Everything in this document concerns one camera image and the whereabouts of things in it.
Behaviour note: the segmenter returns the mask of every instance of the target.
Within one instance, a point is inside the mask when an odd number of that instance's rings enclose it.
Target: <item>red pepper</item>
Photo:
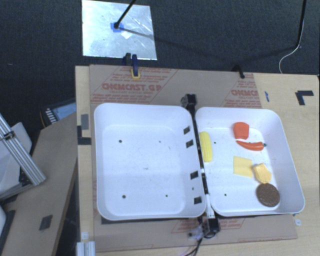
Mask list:
[[[247,150],[253,150],[253,151],[261,151],[265,147],[261,141],[250,143],[250,142],[236,140],[236,143],[238,143],[240,146],[244,147]]]

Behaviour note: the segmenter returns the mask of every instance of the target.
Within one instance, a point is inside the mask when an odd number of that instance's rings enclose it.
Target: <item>yellow cheese slice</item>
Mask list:
[[[203,161],[210,162],[213,158],[210,135],[206,131],[202,131],[199,138]]]
[[[233,157],[233,173],[252,178],[254,176],[252,171],[252,160],[234,156]]]
[[[257,166],[253,167],[253,169],[254,169],[255,178],[259,182],[266,184],[271,181],[272,174],[270,171],[268,171],[264,163],[258,164]]]

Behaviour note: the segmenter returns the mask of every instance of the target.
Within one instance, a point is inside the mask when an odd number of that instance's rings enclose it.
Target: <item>white tray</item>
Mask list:
[[[203,107],[198,132],[211,138],[213,160],[204,163],[209,200],[226,217],[298,213],[305,199],[282,123],[267,109]],[[236,143],[233,125],[249,124],[248,142]],[[97,208],[109,220],[192,218],[203,214],[206,197],[192,117],[179,106],[104,103],[94,111]],[[262,205],[254,177],[234,174],[233,157],[264,163],[279,191],[275,207]]]
[[[209,133],[213,159],[204,163],[213,209],[220,215],[252,216],[301,212],[305,199],[279,116],[268,109],[202,107],[196,112],[198,132]],[[246,142],[263,142],[262,151],[245,149],[236,143],[233,126],[250,126]],[[260,184],[254,177],[234,174],[234,156],[264,163],[272,173],[271,184],[280,194],[275,207],[262,205],[256,196]]]
[[[196,139],[186,109],[104,103],[94,111],[94,127],[97,208],[104,218],[191,218],[204,212]],[[191,179],[194,172],[198,176]]]

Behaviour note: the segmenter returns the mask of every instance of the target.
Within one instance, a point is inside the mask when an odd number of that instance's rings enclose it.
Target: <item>plastic food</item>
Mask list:
[[[252,160],[239,156],[234,156],[233,173],[236,175],[252,178],[254,176],[252,171]]]
[[[261,151],[265,147],[261,141],[251,143],[251,142],[244,142],[241,140],[236,140],[236,143],[238,143],[240,146],[244,147],[247,150],[253,150],[253,151]]]
[[[255,178],[263,183],[269,183],[271,181],[271,172],[267,169],[264,163],[260,163],[257,166],[253,167]]]
[[[213,158],[211,139],[209,133],[202,131],[199,134],[203,161],[210,162]]]
[[[256,196],[261,204],[267,207],[275,207],[280,202],[280,194],[277,188],[271,184],[260,184],[256,188]]]
[[[245,122],[236,122],[233,125],[233,133],[236,139],[246,140],[249,137],[249,125]]]

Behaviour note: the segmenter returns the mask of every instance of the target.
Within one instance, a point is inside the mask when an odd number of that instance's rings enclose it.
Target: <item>brown cookie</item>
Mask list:
[[[279,204],[280,194],[274,185],[269,183],[260,184],[256,188],[256,196],[261,204],[268,207],[274,207]]]

